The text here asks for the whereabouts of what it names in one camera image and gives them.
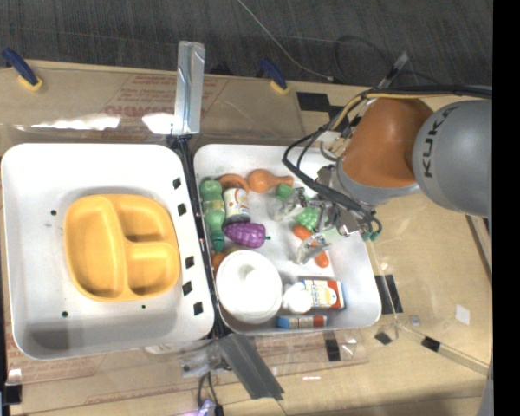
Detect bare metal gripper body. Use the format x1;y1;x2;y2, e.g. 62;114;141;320
305;165;377;238

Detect orange toy carrot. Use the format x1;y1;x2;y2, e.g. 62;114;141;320
291;224;331;270

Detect green toy grapes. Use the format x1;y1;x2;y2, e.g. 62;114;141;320
294;205;330;232

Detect orange toy gourd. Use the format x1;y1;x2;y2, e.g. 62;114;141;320
247;168;296;194

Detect white and orange carton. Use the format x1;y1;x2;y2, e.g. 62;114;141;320
302;276;346;311

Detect small white labelled can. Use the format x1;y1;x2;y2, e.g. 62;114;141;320
222;186;252;225

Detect purple toy grapes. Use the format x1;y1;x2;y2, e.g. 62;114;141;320
222;221;271;250

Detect small white bottle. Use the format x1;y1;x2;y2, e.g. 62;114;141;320
282;281;315;315

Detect orange curved toy sausage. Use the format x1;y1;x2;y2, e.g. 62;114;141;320
218;173;251;195

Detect white plastic tray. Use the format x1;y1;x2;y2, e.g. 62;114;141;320
192;143;383;336
0;142;216;361

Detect green plastic bottle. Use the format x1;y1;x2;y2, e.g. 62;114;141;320
198;179;227;253

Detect blue and orange packet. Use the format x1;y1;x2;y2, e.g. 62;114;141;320
275;314;328;330

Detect white bowl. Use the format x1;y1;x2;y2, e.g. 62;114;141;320
215;249;284;325

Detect orange round toy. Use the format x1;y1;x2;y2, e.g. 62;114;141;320
211;250;229;275

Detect yellow divided plate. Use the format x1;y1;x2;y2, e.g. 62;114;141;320
63;193;182;302

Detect brown cardboard board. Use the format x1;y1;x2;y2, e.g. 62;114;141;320
0;58;395;413

